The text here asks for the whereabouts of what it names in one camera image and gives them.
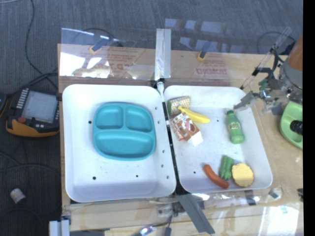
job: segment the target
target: green bottle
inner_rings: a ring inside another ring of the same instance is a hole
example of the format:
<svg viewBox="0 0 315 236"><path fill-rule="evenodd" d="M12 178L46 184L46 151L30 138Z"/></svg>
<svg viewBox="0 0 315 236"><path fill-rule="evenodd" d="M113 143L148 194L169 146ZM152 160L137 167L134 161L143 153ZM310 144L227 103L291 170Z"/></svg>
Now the green bottle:
<svg viewBox="0 0 315 236"><path fill-rule="evenodd" d="M234 144L240 144L244 141L244 135L242 133L242 128L240 122L235 117L234 111L227 111L228 117L228 132L230 133L230 140Z"/></svg>

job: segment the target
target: orange object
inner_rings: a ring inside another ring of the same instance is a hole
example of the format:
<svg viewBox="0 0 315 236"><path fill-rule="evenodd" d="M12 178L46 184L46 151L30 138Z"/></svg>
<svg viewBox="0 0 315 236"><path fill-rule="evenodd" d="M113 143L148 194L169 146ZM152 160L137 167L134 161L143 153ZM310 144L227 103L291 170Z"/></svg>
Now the orange object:
<svg viewBox="0 0 315 236"><path fill-rule="evenodd" d="M217 174L215 174L209 164L206 164L205 166L203 166L203 170L206 173L207 177L210 178L210 180L216 185L224 189L227 189L229 187L228 181L225 181L224 179L219 177Z"/></svg>
<svg viewBox="0 0 315 236"><path fill-rule="evenodd" d="M6 130L12 135L25 136L25 137L47 137L47 136L53 136L59 133L59 130L39 133L36 129L29 127L23 123L20 123L19 121L15 119L12 120L11 128L8 128L8 123L6 123Z"/></svg>
<svg viewBox="0 0 315 236"><path fill-rule="evenodd" d="M303 34L293 46L292 51L287 57L288 64L296 70L303 71Z"/></svg>

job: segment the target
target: food package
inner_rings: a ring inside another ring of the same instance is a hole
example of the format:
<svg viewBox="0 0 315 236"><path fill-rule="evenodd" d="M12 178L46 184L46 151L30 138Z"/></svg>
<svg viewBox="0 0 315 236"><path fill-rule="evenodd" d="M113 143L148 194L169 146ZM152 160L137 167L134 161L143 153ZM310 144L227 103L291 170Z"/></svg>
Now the food package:
<svg viewBox="0 0 315 236"><path fill-rule="evenodd" d="M189 109L190 97L182 96L178 98L171 99L167 102L167 111L170 116L178 115L181 111L178 109L179 106L182 108Z"/></svg>
<svg viewBox="0 0 315 236"><path fill-rule="evenodd" d="M203 142L200 130L185 112L175 116L170 124L179 141L185 140L194 146Z"/></svg>

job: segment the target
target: teal divided plate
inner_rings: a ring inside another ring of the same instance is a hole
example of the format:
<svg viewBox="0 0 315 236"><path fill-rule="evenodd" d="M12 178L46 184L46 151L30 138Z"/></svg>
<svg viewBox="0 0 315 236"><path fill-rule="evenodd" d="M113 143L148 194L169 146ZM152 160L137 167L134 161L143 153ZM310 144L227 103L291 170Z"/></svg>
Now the teal divided plate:
<svg viewBox="0 0 315 236"><path fill-rule="evenodd" d="M281 134L291 143L303 149L303 136L290 129L291 122L294 120L303 121L303 106L290 101L282 114L280 122Z"/></svg>
<svg viewBox="0 0 315 236"><path fill-rule="evenodd" d="M106 103L93 120L93 143L99 154L117 160L142 160L156 147L152 115L130 103Z"/></svg>

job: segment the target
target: toy banana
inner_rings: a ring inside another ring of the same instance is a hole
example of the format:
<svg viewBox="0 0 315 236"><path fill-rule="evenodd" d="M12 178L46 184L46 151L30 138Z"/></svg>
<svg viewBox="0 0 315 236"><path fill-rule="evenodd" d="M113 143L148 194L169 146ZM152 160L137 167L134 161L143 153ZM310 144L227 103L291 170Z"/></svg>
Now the toy banana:
<svg viewBox="0 0 315 236"><path fill-rule="evenodd" d="M200 122L200 123L207 123L210 121L210 119L208 117L206 117L202 114L196 113L190 109L182 108L181 106L179 106L178 109L181 112L185 112L189 116L189 118L192 119L192 121Z"/></svg>

